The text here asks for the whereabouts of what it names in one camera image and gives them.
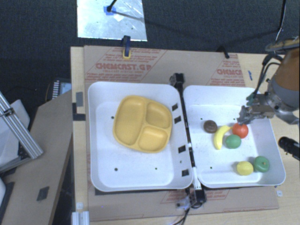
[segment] wooden table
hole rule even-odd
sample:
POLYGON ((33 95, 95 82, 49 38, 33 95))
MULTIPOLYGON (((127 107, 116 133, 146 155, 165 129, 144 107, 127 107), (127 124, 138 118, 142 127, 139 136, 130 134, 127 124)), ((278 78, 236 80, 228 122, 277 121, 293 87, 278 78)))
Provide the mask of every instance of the wooden table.
MULTIPOLYGON (((238 54, 241 70, 243 73, 246 87, 255 88, 257 79, 261 70, 261 63, 264 54, 238 54), (248 71, 251 71, 253 80, 250 79, 248 71)), ((76 92, 84 91, 84 70, 83 70, 83 48, 73 47, 71 49, 72 64, 72 93, 73 100, 76 102, 76 92)), ((269 78, 274 74, 276 67, 270 67, 267 75, 269 78)), ((264 83, 260 92, 266 91, 264 83)), ((85 113, 85 104, 77 107, 77 113, 85 113)), ((278 118, 271 119, 276 140, 280 137, 287 136, 299 142, 298 126, 289 126, 278 118)), ((77 203, 76 211, 82 212, 88 210, 87 196, 87 158, 86 158, 86 141, 85 141, 85 122, 75 121, 73 123, 74 131, 79 129, 80 133, 74 134, 74 163, 75 163, 75 202, 77 203)), ((286 155, 280 149, 282 160, 286 171, 285 182, 276 188, 282 192, 278 197, 278 210, 260 210, 247 212, 232 212, 218 214, 190 215, 186 219, 188 225, 211 225, 211 224, 299 224, 299 207, 300 207, 300 174, 299 161, 294 159, 290 154, 286 155)), ((156 217, 143 219, 127 219, 115 221, 91 222, 91 225, 152 225, 152 224, 173 224, 180 217, 156 217)))

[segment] dark floor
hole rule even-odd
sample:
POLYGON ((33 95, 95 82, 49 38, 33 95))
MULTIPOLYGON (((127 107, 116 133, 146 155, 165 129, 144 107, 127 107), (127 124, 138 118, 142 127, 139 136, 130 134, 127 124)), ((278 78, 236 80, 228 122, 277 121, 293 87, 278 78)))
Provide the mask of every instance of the dark floor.
MULTIPOLYGON (((148 42, 132 46, 265 53, 278 32, 282 1, 142 0, 148 42)), ((279 38, 299 35, 299 16, 300 0, 287 0, 279 38)), ((0 91, 9 102, 21 99, 29 113, 43 104, 55 77, 70 78, 71 46, 120 45, 78 38, 76 21, 76 0, 0 0, 0 91)))

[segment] toy fruit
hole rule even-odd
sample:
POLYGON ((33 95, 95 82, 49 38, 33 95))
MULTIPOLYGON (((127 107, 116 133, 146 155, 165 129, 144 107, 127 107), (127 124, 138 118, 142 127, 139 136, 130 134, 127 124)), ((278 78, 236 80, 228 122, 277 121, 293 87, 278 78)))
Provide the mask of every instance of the toy fruit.
POLYGON ((270 163, 269 160, 263 156, 258 156, 255 160, 254 160, 254 170, 258 171, 258 172, 262 172, 265 173, 269 170, 270 167, 270 163))
POLYGON ((217 150, 220 150, 222 147, 222 143, 223 143, 223 136, 225 133, 227 133, 229 130, 231 129, 231 127, 227 126, 227 125, 223 125, 222 127, 220 127, 214 136, 214 145, 216 147, 217 150))
POLYGON ((239 136, 232 134, 232 135, 229 135, 228 137, 226 137, 225 143, 228 148, 235 149, 240 146, 240 144, 242 143, 242 140, 239 136))
POLYGON ((249 129, 246 124, 235 123, 232 127, 232 133, 239 136, 240 138, 245 138, 248 135, 249 129))
POLYGON ((243 161, 236 165, 236 170, 239 175, 248 176, 253 173, 253 166, 250 162, 243 161))
POLYGON ((217 124, 213 120, 207 120, 207 121, 205 121, 203 127, 204 127, 204 130, 207 133, 215 133, 217 131, 217 129, 218 129, 217 124))

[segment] white tray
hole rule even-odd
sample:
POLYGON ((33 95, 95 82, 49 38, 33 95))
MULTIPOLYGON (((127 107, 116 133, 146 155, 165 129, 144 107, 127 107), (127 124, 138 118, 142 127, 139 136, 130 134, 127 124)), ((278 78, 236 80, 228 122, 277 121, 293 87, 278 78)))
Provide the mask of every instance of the white tray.
POLYGON ((178 91, 166 84, 96 82, 88 91, 91 180, 105 192, 180 189, 193 179, 187 135, 178 91), (164 104, 173 116, 169 143, 159 153, 144 153, 119 144, 113 137, 113 119, 121 100, 143 96, 164 104), (174 119, 181 116, 181 121, 174 119), (178 148, 186 150, 179 153, 178 148))
POLYGON ((206 133, 203 124, 213 120, 218 126, 233 125, 252 88, 188 86, 184 99, 197 176, 209 188, 274 186, 285 180, 285 170, 269 119, 256 119, 248 125, 249 134, 237 149, 223 145, 216 150, 213 134, 206 133), (270 161, 269 171, 241 176, 236 172, 240 161, 253 162, 264 156, 270 161))

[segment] yellow banana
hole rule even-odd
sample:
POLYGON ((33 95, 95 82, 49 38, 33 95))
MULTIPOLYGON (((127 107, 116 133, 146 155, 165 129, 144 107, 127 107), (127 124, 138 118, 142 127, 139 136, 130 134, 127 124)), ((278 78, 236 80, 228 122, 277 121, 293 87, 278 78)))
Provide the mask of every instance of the yellow banana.
POLYGON ((231 127, 224 125, 220 128, 218 128, 218 130, 215 132, 215 136, 214 136, 214 145, 216 147, 216 149, 220 150, 223 144, 223 136, 225 133, 227 133, 229 130, 231 129, 231 127))

